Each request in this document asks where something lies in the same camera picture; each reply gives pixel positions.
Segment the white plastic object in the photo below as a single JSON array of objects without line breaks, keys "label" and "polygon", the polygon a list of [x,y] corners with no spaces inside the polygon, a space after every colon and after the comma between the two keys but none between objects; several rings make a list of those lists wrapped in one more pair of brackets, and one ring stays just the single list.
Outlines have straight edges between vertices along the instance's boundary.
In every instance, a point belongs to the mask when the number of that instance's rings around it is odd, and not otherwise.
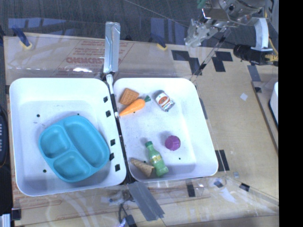
[{"label": "white plastic object", "polygon": [[273,90],[273,93],[271,95],[271,98],[270,98],[270,107],[271,107],[271,110],[273,112],[273,115],[276,119],[276,122],[277,124],[279,124],[279,118],[278,118],[278,82],[275,83],[274,85],[274,90]]},{"label": "white plastic object", "polygon": [[[120,184],[126,177],[119,133],[107,85],[98,79],[22,78],[9,88],[17,186],[41,196]],[[88,119],[107,142],[114,158],[77,183],[61,180],[38,148],[41,132],[72,115]]]},{"label": "white plastic object", "polygon": [[[211,136],[201,103],[192,82],[183,78],[131,78],[114,83],[118,112],[125,108],[118,102],[125,88],[135,90],[140,98],[147,95],[151,101],[143,109],[120,117],[126,157],[132,176],[141,182],[181,180],[214,175],[218,169]],[[175,105],[168,112],[161,110],[154,93],[164,90]],[[165,147],[168,136],[175,135],[181,141],[180,148],[171,151]],[[147,141],[152,141],[160,152],[169,172],[162,177],[146,177],[131,162],[136,158],[146,163]]]}]

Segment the orange carrot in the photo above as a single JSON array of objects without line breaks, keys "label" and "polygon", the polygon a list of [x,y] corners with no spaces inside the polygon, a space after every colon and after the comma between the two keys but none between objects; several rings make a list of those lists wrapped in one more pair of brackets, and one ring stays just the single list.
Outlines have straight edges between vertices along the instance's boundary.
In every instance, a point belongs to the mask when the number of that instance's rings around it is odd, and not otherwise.
[{"label": "orange carrot", "polygon": [[145,106],[145,102],[149,102],[151,98],[146,96],[145,99],[138,98],[134,100],[130,105],[128,105],[124,110],[119,114],[120,116],[134,113],[140,109],[143,109]]}]

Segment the hole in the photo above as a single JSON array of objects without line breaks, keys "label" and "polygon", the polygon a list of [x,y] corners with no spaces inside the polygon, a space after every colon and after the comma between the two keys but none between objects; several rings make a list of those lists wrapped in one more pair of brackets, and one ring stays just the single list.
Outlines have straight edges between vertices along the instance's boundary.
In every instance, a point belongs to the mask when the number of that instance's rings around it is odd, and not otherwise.
[{"label": "hole", "polygon": [[115,170],[116,170],[116,172],[120,170],[120,164],[115,165]]},{"label": "hole", "polygon": [[106,111],[106,117],[108,118],[111,115],[110,111]]},{"label": "hole", "polygon": [[111,153],[111,154],[109,155],[109,160],[111,161],[111,160],[114,159],[114,158],[115,158],[114,153]]}]

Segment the blue divided plate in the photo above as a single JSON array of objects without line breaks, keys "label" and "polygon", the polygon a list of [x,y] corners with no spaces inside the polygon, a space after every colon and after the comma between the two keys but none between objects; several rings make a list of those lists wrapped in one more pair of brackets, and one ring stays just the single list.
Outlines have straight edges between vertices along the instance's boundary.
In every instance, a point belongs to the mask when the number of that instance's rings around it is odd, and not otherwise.
[{"label": "blue divided plate", "polygon": [[109,160],[109,148],[92,123],[70,116],[51,125],[39,137],[39,149],[62,180],[78,182],[96,173]]}]

